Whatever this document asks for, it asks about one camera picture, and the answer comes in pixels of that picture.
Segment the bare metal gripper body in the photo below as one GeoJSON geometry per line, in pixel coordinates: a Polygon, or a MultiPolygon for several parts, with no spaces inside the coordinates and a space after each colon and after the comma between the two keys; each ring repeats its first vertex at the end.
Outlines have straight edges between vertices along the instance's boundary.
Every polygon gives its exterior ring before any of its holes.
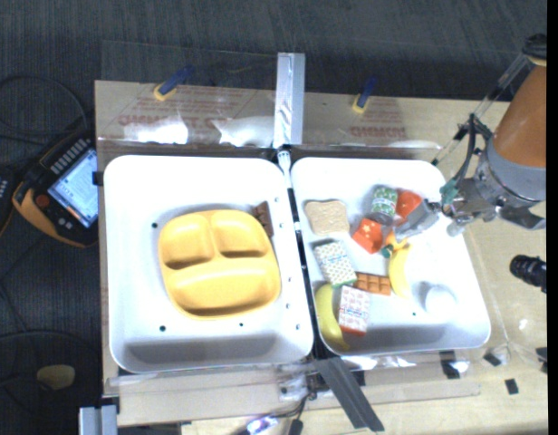
{"type": "Polygon", "coordinates": [[[493,179],[451,179],[440,188],[441,206],[452,222],[447,227],[451,237],[479,219],[490,222],[508,200],[508,190],[493,179]]]}

